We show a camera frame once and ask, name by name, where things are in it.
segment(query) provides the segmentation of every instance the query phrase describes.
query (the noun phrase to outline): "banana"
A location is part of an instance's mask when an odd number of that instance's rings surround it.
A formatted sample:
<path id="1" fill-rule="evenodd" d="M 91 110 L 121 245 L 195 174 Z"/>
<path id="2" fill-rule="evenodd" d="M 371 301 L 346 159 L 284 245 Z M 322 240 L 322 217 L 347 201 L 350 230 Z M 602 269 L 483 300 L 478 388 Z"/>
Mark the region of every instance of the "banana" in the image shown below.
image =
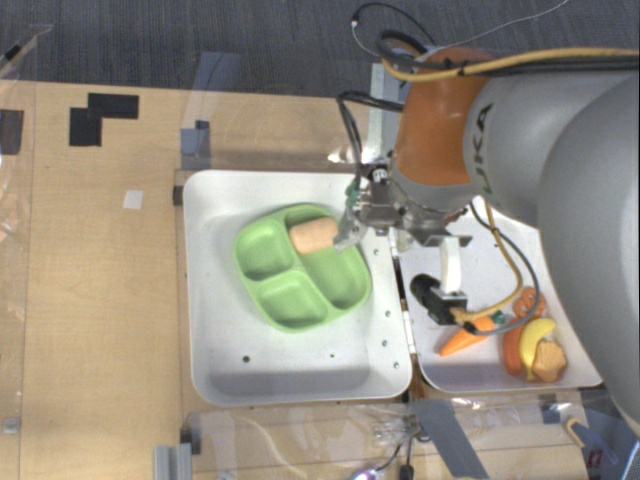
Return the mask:
<path id="1" fill-rule="evenodd" d="M 527 380 L 534 380 L 533 361 L 536 358 L 538 342 L 555 328 L 556 323 L 551 318 L 536 318 L 524 326 L 518 343 L 520 360 L 527 372 Z"/>

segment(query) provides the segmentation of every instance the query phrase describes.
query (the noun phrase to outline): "green divided plate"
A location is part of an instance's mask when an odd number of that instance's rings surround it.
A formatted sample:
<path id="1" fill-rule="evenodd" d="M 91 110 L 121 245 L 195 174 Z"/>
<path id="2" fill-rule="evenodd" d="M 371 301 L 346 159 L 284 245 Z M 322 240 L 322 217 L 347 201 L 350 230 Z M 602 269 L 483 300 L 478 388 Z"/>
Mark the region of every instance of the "green divided plate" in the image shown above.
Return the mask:
<path id="1" fill-rule="evenodd" d="M 328 247 L 298 254 L 289 229 L 331 217 L 312 204 L 279 210 L 244 227 L 233 259 L 264 317 L 287 332 L 306 331 L 361 306 L 371 294 L 371 275 L 357 247 L 337 253 Z"/>

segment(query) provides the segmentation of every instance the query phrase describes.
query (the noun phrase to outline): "wooden surface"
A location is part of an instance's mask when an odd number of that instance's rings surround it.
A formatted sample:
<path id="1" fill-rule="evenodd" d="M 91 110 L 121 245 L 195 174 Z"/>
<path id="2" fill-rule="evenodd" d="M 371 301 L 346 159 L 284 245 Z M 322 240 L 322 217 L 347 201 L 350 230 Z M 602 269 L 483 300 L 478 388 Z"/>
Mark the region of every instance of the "wooden surface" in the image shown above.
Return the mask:
<path id="1" fill-rule="evenodd" d="M 90 91 L 138 94 L 140 117 L 104 120 L 101 148 L 70 148 L 69 108 L 86 107 Z M 260 167 L 266 149 L 266 167 L 319 168 L 331 164 L 328 146 L 336 158 L 346 149 L 334 105 L 312 98 L 38 85 L 20 480 L 148 480 L 153 448 L 177 444 L 183 416 L 215 409 L 191 385 L 184 326 L 180 344 L 180 220 L 171 199 L 179 130 L 193 126 L 204 109 L 219 166 Z M 307 145 L 304 153 L 300 144 Z M 123 208 L 128 190 L 144 192 L 140 210 Z M 284 438 L 297 432 L 295 425 L 280 423 L 270 432 L 285 455 L 298 453 Z M 315 434 L 319 445 L 335 438 L 327 432 Z M 486 450 L 481 459 L 505 475 L 513 471 L 509 461 L 524 460 L 518 478 L 585 477 L 572 445 L 538 445 L 522 455 L 512 449 L 507 456 Z M 234 474 L 337 479 L 360 465 L 355 458 L 333 464 L 326 456 L 301 466 L 303 476 L 250 464 L 238 464 Z M 420 468 L 416 479 L 449 478 L 433 452 L 416 452 Z M 527 469 L 536 473 L 529 476 Z M 217 476 L 202 470 L 195 478 Z"/>

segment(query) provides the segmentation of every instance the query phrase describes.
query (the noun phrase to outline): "gray carpet floor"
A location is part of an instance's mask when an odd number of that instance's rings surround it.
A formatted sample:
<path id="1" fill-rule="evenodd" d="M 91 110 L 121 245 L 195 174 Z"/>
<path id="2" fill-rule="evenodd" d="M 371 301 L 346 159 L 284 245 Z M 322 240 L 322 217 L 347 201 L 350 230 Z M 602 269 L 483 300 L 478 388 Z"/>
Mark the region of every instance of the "gray carpet floor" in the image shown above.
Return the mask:
<path id="1" fill-rule="evenodd" d="M 369 88 L 370 63 L 351 37 L 362 3 L 399 6 L 440 44 L 562 0 L 0 0 L 0 48 L 31 24 L 52 24 L 38 50 L 46 81 L 190 88 L 203 52 L 224 54 L 210 89 L 332 96 Z M 557 12 L 475 41 L 498 51 L 566 45 L 638 48 L 639 0 L 573 0 Z M 386 28 L 421 37 L 387 9 L 361 16 L 373 47 Z"/>

